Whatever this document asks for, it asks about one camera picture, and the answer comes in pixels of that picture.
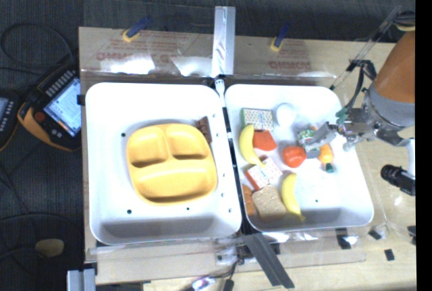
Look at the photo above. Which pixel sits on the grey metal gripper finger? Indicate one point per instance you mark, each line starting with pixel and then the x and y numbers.
pixel 324 133
pixel 313 153

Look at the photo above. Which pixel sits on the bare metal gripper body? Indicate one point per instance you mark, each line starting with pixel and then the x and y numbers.
pixel 359 129

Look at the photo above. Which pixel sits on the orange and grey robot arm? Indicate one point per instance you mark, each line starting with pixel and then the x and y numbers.
pixel 395 80

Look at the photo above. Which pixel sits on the yellow and orange pepper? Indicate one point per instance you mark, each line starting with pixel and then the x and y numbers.
pixel 326 154

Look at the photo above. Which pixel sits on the orange tomato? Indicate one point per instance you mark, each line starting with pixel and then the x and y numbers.
pixel 294 156

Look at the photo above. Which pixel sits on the green and white packet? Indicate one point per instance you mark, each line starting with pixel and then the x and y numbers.
pixel 304 136

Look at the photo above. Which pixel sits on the white egg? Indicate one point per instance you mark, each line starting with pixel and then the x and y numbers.
pixel 286 114

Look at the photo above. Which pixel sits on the yellow banana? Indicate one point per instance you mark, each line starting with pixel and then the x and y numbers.
pixel 289 191
pixel 246 144

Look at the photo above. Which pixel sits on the white plastic tray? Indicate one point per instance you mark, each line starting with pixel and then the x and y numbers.
pixel 111 148
pixel 337 195

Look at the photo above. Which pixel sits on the orange wedge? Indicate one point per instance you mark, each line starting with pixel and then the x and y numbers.
pixel 264 141

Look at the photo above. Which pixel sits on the red and white carton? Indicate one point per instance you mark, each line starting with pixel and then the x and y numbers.
pixel 263 173

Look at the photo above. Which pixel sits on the beige bread slice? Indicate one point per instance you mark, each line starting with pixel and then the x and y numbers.
pixel 269 203

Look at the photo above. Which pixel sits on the brown croissant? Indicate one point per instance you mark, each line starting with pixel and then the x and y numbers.
pixel 248 200

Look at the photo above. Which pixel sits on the thin black and white rod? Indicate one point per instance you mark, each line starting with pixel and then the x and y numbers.
pixel 230 134

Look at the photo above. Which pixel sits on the brown chocolate bar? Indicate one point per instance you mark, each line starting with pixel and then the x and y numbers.
pixel 204 127

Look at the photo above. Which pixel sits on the brown cardboard board red print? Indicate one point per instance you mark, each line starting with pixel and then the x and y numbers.
pixel 388 256

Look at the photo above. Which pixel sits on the yellow divided plate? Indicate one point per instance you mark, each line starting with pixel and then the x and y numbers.
pixel 172 164

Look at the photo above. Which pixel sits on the pale yellow oval object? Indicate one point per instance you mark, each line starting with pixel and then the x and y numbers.
pixel 50 247

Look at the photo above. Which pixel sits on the black cylinder on white bracket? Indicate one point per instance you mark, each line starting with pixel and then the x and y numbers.
pixel 398 176

